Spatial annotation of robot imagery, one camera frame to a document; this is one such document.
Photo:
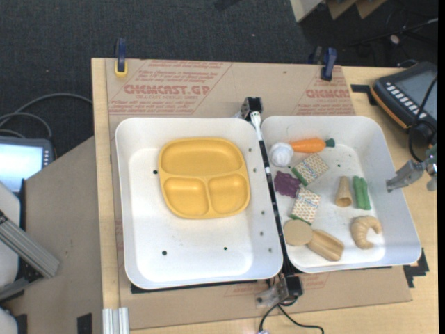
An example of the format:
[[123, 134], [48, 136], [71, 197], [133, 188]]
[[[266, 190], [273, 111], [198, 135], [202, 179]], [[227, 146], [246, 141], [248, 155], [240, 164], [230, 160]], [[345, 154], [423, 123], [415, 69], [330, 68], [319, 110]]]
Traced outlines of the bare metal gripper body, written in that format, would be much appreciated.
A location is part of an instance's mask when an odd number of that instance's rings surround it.
[[430, 176], [430, 180], [427, 183], [427, 190], [436, 191], [437, 190], [437, 164], [436, 163], [427, 164], [426, 172]]

